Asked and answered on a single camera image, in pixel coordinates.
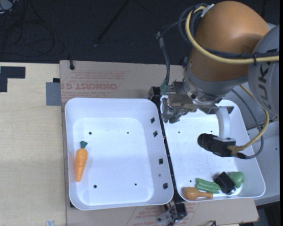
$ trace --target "robotic arm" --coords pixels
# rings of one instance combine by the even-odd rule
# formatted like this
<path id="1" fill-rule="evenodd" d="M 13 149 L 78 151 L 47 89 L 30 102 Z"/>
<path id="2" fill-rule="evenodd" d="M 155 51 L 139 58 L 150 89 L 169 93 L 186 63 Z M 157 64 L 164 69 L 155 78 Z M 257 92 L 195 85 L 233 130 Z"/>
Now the robotic arm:
<path id="1" fill-rule="evenodd" d="M 194 36 L 198 18 L 201 21 Z M 223 128 L 220 124 L 226 121 L 226 113 L 220 110 L 231 113 L 233 108 L 216 104 L 232 88 L 245 82 L 250 86 L 249 95 L 266 116 L 268 112 L 279 116 L 279 25 L 270 28 L 250 7 L 236 1 L 223 1 L 192 7 L 185 21 L 185 32 L 192 50 L 183 81 L 167 86 L 168 97 L 162 101 L 165 123 L 175 123 L 182 115 L 199 109 L 206 114 L 216 114 L 219 128 Z M 214 145 L 219 141 L 225 145 L 220 152 L 208 146 L 212 140 L 215 140 Z M 220 156 L 237 155 L 250 145 L 233 146 L 224 130 L 219 130 L 219 137 L 200 135 L 198 143 Z"/>

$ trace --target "orange toy carrot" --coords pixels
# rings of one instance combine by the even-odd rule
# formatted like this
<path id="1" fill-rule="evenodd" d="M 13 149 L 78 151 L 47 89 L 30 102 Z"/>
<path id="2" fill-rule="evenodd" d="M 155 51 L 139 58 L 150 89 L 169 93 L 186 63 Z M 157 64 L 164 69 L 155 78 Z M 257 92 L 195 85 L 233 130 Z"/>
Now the orange toy carrot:
<path id="1" fill-rule="evenodd" d="M 81 148 L 77 150 L 76 156 L 75 156 L 75 174 L 76 174 L 77 182 L 81 181 L 82 174 L 85 168 L 85 164 L 87 162 L 87 156 L 88 156 L 88 153 L 85 149 L 88 143 L 81 141 L 80 144 L 81 144 Z"/>

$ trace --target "toy carrot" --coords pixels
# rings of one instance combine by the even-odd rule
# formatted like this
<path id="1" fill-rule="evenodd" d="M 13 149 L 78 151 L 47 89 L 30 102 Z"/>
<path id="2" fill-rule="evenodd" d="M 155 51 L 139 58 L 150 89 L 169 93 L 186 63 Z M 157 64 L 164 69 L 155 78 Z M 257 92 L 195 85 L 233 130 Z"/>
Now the toy carrot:
<path id="1" fill-rule="evenodd" d="M 76 156 L 75 156 L 75 174 L 76 174 L 77 182 L 81 181 L 82 174 L 85 168 L 85 164 L 87 162 L 87 156 L 88 156 L 88 153 L 85 149 L 88 143 L 81 141 L 80 144 L 81 144 L 81 148 L 77 150 Z"/>

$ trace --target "tray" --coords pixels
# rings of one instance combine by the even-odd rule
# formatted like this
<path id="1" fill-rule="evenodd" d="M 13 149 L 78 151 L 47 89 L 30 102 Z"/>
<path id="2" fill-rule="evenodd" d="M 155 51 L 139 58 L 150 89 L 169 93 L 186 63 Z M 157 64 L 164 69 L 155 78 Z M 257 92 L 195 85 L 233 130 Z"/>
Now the tray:
<path id="1" fill-rule="evenodd" d="M 174 193 L 154 103 L 147 99 L 73 98 L 65 106 L 69 197 L 80 210 L 168 203 Z M 80 182 L 75 154 L 88 159 Z"/>
<path id="2" fill-rule="evenodd" d="M 222 100 L 217 106 L 234 106 L 230 113 L 231 138 L 236 139 L 236 145 L 249 142 L 249 136 L 245 129 L 242 115 L 238 106 L 229 100 Z M 201 133 L 219 134 L 219 126 L 216 115 L 207 115 L 200 110 L 188 113 L 180 117 L 180 121 L 170 124 L 164 123 L 166 138 L 169 147 L 170 158 L 173 165 L 175 183 L 178 193 L 186 201 L 183 195 L 184 188 L 195 186 L 195 179 L 201 178 L 213 181 L 213 178 L 223 171 L 241 171 L 244 173 L 244 182 L 232 195 L 224 194 L 222 191 L 214 194 L 212 199 L 199 197 L 197 201 L 212 201 L 231 198 L 256 198 L 265 192 L 265 182 L 262 177 L 256 158 L 238 159 L 235 157 L 219 157 L 209 152 L 197 143 Z M 253 155 L 252 146 L 243 151 L 246 155 Z"/>

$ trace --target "carrot top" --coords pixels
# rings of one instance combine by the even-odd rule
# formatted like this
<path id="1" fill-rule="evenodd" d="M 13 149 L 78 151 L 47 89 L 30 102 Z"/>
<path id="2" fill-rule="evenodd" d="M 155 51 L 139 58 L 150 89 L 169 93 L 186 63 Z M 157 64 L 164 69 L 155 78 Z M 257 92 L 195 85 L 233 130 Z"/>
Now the carrot top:
<path id="1" fill-rule="evenodd" d="M 88 143 L 85 141 L 81 141 L 80 144 L 81 144 L 81 148 L 85 148 L 85 146 L 87 146 Z"/>

